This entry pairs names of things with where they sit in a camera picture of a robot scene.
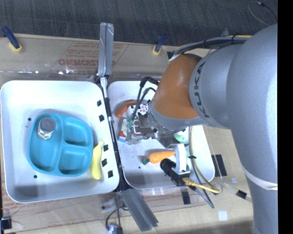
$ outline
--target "gray carpet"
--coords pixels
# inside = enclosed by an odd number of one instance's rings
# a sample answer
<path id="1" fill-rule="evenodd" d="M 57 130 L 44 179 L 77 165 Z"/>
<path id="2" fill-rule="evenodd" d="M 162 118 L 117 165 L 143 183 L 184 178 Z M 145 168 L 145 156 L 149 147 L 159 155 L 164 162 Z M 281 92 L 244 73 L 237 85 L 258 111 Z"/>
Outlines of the gray carpet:
<path id="1" fill-rule="evenodd" d="M 100 22 L 113 23 L 115 41 L 166 45 L 230 34 L 253 35 L 266 27 L 248 10 L 252 0 L 0 0 L 1 28 L 16 33 L 98 39 Z M 256 0 L 278 14 L 278 0 Z M 266 7 L 250 4 L 266 24 L 276 23 Z"/>

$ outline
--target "orange object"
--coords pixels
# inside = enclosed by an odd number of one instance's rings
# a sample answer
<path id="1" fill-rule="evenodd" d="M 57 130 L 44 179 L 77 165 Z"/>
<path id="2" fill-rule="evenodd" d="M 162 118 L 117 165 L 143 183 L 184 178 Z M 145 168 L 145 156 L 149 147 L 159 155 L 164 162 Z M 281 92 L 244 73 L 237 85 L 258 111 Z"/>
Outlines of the orange object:
<path id="1" fill-rule="evenodd" d="M 116 113 L 115 113 L 115 116 L 116 116 L 117 118 L 121 118 L 121 117 L 123 117 L 123 114 L 124 114 L 124 112 L 127 111 L 128 107 L 130 107 L 130 106 L 134 106 L 134 105 L 136 105 L 136 103 L 137 103 L 136 100 L 130 100 L 130 101 L 125 102 L 123 105 L 121 105 L 121 106 L 119 107 L 119 109 L 117 109 L 117 111 L 116 111 Z"/>
<path id="2" fill-rule="evenodd" d="M 198 117 L 190 100 L 189 81 L 201 59 L 197 55 L 183 54 L 169 64 L 152 100 L 158 113 L 177 119 Z"/>
<path id="3" fill-rule="evenodd" d="M 175 154 L 174 151 L 165 151 L 165 152 L 158 152 L 158 153 L 151 153 L 149 155 L 150 162 L 153 164 L 161 162 L 164 158 L 169 158 Z"/>

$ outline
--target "yellow cable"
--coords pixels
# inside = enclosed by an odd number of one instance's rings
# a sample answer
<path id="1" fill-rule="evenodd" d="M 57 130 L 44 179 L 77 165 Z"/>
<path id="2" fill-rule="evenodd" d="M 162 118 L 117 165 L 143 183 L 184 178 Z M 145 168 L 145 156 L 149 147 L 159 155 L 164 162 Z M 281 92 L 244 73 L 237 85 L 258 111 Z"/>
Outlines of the yellow cable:
<path id="1" fill-rule="evenodd" d="M 217 194 L 220 193 L 219 190 L 214 190 L 214 189 L 212 189 L 210 187 L 198 184 L 195 181 L 193 181 L 192 179 L 190 179 L 189 177 L 184 177 L 184 178 L 182 178 L 182 180 L 184 181 L 185 185 L 200 187 L 200 188 L 205 189 L 205 190 L 207 190 L 209 192 L 212 192 L 212 193 L 217 193 Z"/>
<path id="2" fill-rule="evenodd" d="M 227 36 L 227 37 L 239 37 L 239 38 L 251 38 L 251 35 L 238 35 L 238 36 Z"/>
<path id="3" fill-rule="evenodd" d="M 191 150 L 193 150 L 193 148 L 192 148 L 192 135 L 193 135 L 193 126 L 190 126 L 190 149 Z M 215 186 L 213 186 L 204 176 L 203 176 L 203 174 L 201 173 L 201 171 L 200 171 L 200 169 L 198 168 L 198 166 L 197 166 L 197 164 L 196 164 L 196 162 L 195 162 L 195 160 L 193 161 L 193 164 L 194 164 L 194 167 L 195 167 L 195 169 L 196 169 L 196 171 L 199 173 L 199 175 L 201 176 L 201 178 L 210 186 L 210 188 L 209 187 L 206 187 L 206 186 L 203 186 L 203 185 L 200 185 L 200 184 L 198 184 L 199 186 L 197 186 L 197 187 L 200 187 L 200 188 L 202 188 L 202 189 L 205 189 L 205 190 L 208 190 L 208 191 L 210 191 L 210 192 L 212 192 L 212 193 L 220 193 L 220 190 L 218 190 Z"/>

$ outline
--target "green object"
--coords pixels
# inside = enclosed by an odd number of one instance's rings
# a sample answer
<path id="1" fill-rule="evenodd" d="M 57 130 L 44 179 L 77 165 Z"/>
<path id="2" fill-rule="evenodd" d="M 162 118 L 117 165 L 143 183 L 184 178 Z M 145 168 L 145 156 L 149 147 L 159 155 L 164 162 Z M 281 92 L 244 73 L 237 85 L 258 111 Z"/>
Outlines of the green object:
<path id="1" fill-rule="evenodd" d="M 132 115 L 128 117 L 127 119 L 127 128 L 131 128 L 132 127 L 132 123 L 133 123 L 133 119 L 132 119 Z"/>
<path id="2" fill-rule="evenodd" d="M 142 162 L 142 164 L 146 165 L 150 162 L 150 159 L 149 158 L 142 158 L 141 162 Z"/>
<path id="3" fill-rule="evenodd" d="M 177 135 L 177 134 L 174 134 L 174 137 L 177 141 L 179 141 L 180 143 L 185 143 L 186 141 L 186 138 L 183 136 L 183 135 Z"/>

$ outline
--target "blue clamp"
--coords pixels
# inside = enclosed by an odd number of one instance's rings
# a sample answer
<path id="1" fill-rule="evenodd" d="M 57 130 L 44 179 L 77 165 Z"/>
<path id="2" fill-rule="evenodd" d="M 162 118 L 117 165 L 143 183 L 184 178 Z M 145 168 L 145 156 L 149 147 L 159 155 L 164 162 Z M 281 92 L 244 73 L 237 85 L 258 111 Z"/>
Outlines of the blue clamp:
<path id="1" fill-rule="evenodd" d="M 2 32 L 4 33 L 4 35 L 6 37 L 8 37 L 8 39 L 10 41 L 9 45 L 13 49 L 13 51 L 15 51 L 15 52 L 21 51 L 22 46 L 19 44 L 19 42 L 16 40 L 13 32 L 7 26 L 2 27 Z"/>
<path id="2" fill-rule="evenodd" d="M 162 34 L 161 38 L 159 39 L 159 41 L 154 45 L 153 49 L 152 49 L 152 53 L 155 55 L 159 55 L 159 53 L 161 52 L 161 47 L 164 44 L 164 41 L 166 39 L 166 34 Z"/>

